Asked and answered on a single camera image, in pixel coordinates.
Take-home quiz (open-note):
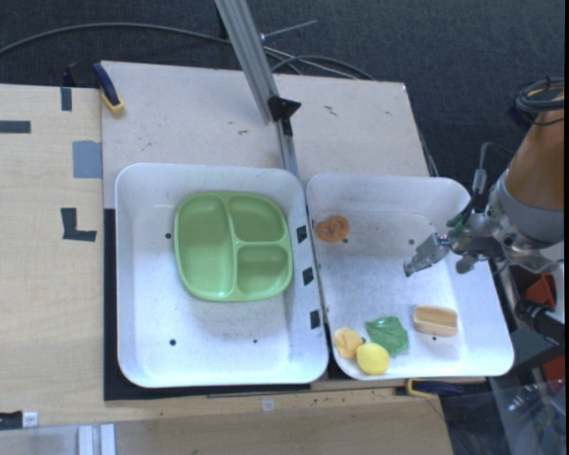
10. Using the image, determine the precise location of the tan hot dog bun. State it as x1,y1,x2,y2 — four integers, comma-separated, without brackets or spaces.
412,303,459,338

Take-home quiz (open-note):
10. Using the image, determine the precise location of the green divided plate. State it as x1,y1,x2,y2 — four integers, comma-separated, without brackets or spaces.
173,191,295,303

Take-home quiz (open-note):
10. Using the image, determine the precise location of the yellow orange toy food piece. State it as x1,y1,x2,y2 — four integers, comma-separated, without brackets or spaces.
332,326,365,360

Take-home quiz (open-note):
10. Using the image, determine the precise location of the yellow lemon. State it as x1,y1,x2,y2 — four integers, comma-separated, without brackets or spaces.
356,341,392,376

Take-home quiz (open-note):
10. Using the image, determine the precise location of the white plastic tray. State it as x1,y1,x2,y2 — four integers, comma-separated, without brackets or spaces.
304,172,516,382
115,162,331,390

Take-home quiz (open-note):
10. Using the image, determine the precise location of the black cylinder on white bracket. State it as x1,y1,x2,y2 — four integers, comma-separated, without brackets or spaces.
514,248,566,346

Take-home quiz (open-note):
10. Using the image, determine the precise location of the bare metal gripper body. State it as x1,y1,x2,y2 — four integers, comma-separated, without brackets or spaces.
448,200,565,273

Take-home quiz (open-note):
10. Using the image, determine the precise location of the brown pretzel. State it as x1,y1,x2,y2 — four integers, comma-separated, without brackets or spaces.
315,214,351,245

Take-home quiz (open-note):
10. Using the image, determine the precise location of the green lettuce leaf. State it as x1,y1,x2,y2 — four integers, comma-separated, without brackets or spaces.
363,315,410,358

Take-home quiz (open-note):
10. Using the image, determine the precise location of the black block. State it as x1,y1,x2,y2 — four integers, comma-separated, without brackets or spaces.
266,94,303,123

